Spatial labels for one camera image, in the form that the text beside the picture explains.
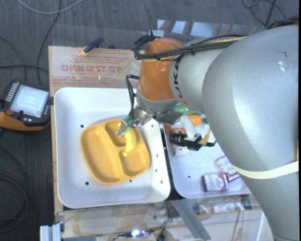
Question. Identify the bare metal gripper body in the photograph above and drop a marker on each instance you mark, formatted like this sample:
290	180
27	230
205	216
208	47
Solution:
143	115

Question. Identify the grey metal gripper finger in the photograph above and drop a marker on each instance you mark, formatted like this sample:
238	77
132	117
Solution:
122	130

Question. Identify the yellow banana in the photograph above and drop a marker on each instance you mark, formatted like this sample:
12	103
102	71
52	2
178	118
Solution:
131	142

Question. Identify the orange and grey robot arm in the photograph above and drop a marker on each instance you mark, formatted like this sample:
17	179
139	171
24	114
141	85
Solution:
240	97

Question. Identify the yellow divided plate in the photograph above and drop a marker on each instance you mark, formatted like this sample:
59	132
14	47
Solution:
100	149

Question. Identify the green toy vegetable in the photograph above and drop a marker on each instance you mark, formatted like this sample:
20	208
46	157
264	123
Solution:
178	109

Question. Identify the white plastic tray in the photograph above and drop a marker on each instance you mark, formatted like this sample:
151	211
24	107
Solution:
72	139
193	169

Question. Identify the orange carrot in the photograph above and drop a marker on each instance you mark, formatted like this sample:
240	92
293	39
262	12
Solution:
195	120

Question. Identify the pink packet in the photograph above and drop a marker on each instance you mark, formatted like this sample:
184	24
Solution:
225	167
215	182

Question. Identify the black cylinder on white bracket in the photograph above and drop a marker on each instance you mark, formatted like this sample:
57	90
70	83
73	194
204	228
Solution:
192	142

